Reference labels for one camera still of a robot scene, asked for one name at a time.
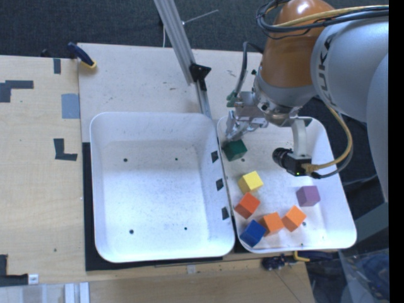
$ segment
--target tray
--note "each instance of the tray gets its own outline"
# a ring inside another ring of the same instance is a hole
[[[90,124],[95,246],[113,263],[227,254],[235,234],[216,127],[199,113]]]
[[[312,119],[307,127],[307,151],[313,163],[332,161],[333,154],[324,126]],[[218,121],[217,130],[220,143],[225,140],[227,117]],[[295,177],[286,172],[272,160],[273,150],[278,147],[293,148],[291,128],[269,125],[257,129],[243,137],[247,153],[243,158],[229,162],[223,154],[223,167],[227,178],[229,196],[234,208],[243,194],[237,181],[244,175],[256,171],[264,185],[254,195],[261,201],[257,210],[248,219],[234,211],[237,236],[245,230],[248,223],[268,213],[277,211],[282,217],[296,205],[296,191],[301,186],[316,185],[321,201],[314,206],[299,207],[307,218],[299,228],[289,232],[286,228],[277,234],[263,237],[251,247],[240,239],[241,244],[252,253],[266,254],[282,251],[343,249],[352,246],[357,237],[355,223],[338,174],[324,179],[308,176]],[[320,174],[332,172],[335,165],[323,169]]]

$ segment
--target wooden table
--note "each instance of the wooden table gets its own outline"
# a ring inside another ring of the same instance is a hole
[[[234,88],[241,65],[241,53],[230,53],[234,65],[217,73],[229,79],[228,86],[212,87],[223,95]],[[216,297],[245,302],[249,293],[258,301],[273,296],[282,302],[314,302],[304,263],[266,271],[262,256],[253,253],[231,252],[222,261],[200,264],[86,271],[81,145],[87,137],[83,139],[81,129],[83,115],[87,120],[91,114],[82,112],[81,120],[63,118],[61,99],[79,95],[79,73],[87,69],[76,59],[61,59],[58,74],[54,61],[0,56],[0,83],[33,82],[33,88],[12,88],[10,101],[0,102],[0,254],[8,254],[9,275],[38,274],[41,284],[91,282],[92,302],[110,302],[112,297],[117,302],[117,295],[130,297],[134,291],[143,299],[156,299],[156,284],[167,290],[166,297],[181,298],[175,302],[185,302],[196,292],[206,301]],[[141,64],[137,68],[142,72]],[[173,80],[181,75],[178,66]],[[208,88],[214,79],[206,79]],[[170,78],[164,82],[171,84]],[[196,95],[193,87],[185,88]],[[169,87],[172,93],[184,93],[176,89]],[[85,95],[80,91],[80,102]],[[216,118],[227,111],[212,104]],[[191,108],[198,111],[197,104]],[[76,160],[55,158],[56,138],[64,140],[65,153],[77,154]]]

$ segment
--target cube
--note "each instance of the cube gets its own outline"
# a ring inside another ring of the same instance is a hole
[[[306,214],[300,210],[297,206],[293,205],[291,209],[283,216],[282,222],[286,229],[290,232],[297,229],[299,225],[306,219]]]
[[[264,237],[266,237],[267,235],[277,234],[279,230],[281,230],[285,226],[278,212],[269,213],[263,216],[259,223],[266,229]]]
[[[243,175],[237,183],[243,194],[255,192],[264,185],[256,171]]]
[[[313,206],[320,202],[320,195],[315,185],[302,186],[297,190],[296,196],[299,206]]]
[[[253,196],[250,192],[247,192],[242,199],[240,200],[239,204],[237,204],[234,208],[239,215],[248,219],[253,215],[255,210],[260,204],[260,200]]]
[[[231,162],[233,160],[243,157],[244,154],[247,152],[247,148],[244,142],[241,139],[239,139],[228,142],[223,147],[223,151],[227,157],[227,160]]]
[[[257,221],[251,220],[243,233],[240,234],[240,239],[248,246],[254,247],[264,236],[266,229]]]

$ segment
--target blue square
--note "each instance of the blue square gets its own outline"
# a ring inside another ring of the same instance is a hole
[[[264,236],[266,229],[260,225],[257,221],[251,220],[247,228],[240,235],[240,239],[243,240],[250,247],[254,247],[261,238]]]

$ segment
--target black bracket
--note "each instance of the black bracket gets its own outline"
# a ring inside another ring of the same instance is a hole
[[[200,86],[201,90],[206,91],[205,78],[206,78],[206,75],[208,75],[209,72],[211,71],[211,68],[209,68],[207,66],[192,63],[189,66],[189,70],[191,71],[191,76],[192,76],[192,79],[194,80],[194,82],[199,82],[199,84],[201,85]]]

